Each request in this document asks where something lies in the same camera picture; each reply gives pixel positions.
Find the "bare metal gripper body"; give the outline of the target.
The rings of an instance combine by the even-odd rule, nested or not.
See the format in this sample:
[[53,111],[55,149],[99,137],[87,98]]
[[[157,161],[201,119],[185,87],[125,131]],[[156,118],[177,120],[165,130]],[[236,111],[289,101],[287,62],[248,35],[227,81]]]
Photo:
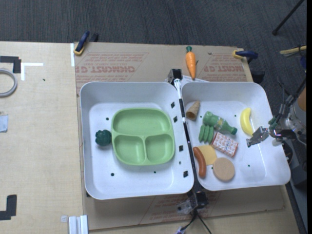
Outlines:
[[306,121],[295,117],[276,118],[269,121],[269,133],[277,139],[296,139],[301,143],[307,142]]

